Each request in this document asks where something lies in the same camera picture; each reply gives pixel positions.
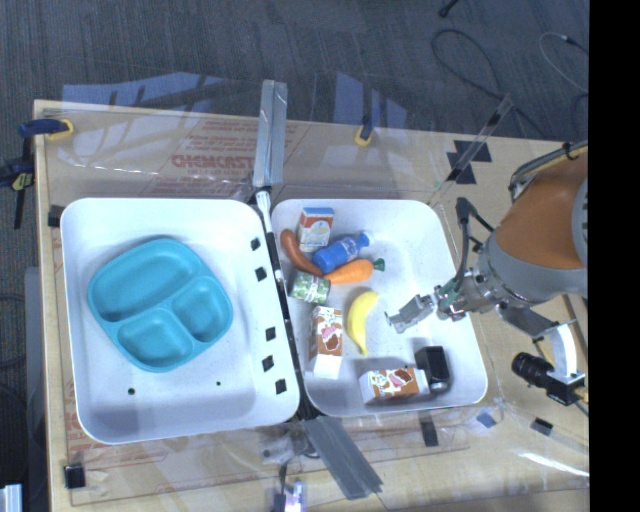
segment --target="small box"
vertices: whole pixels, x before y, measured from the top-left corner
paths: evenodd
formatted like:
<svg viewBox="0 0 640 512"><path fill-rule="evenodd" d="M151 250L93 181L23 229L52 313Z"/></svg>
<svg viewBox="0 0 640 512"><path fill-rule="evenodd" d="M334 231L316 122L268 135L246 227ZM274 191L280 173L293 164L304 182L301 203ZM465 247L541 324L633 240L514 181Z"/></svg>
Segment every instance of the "small box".
<svg viewBox="0 0 640 512"><path fill-rule="evenodd" d="M301 251L313 252L329 244L333 215L333 208L302 209L297 233Z"/></svg>
<svg viewBox="0 0 640 512"><path fill-rule="evenodd" d="M360 376L360 392L365 404L428 394L427 376L416 368L372 370Z"/></svg>
<svg viewBox="0 0 640 512"><path fill-rule="evenodd" d="M342 363L342 310L316 306L311 314L309 371L337 379Z"/></svg>

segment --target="soda can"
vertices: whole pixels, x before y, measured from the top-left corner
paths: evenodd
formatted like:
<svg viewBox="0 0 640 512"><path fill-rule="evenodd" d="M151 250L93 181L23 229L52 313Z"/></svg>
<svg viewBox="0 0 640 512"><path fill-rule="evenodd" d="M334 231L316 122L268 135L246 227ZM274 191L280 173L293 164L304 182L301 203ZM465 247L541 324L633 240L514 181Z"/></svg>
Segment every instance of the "soda can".
<svg viewBox="0 0 640 512"><path fill-rule="evenodd" d="M307 272L298 272L293 281L290 296L304 302L324 304L329 296L330 288L331 281L328 279Z"/></svg>

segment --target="banana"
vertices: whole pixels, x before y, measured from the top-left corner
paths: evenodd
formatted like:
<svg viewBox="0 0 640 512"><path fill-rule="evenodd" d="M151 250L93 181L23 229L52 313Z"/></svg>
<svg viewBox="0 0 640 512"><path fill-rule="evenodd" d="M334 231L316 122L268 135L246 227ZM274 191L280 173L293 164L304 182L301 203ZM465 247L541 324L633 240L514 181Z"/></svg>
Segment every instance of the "banana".
<svg viewBox="0 0 640 512"><path fill-rule="evenodd" d="M368 290L356 297L349 308L347 315L347 334L356 342L362 351L362 355L366 356L367 350L367 334L365 325L367 316L378 302L378 293Z"/></svg>

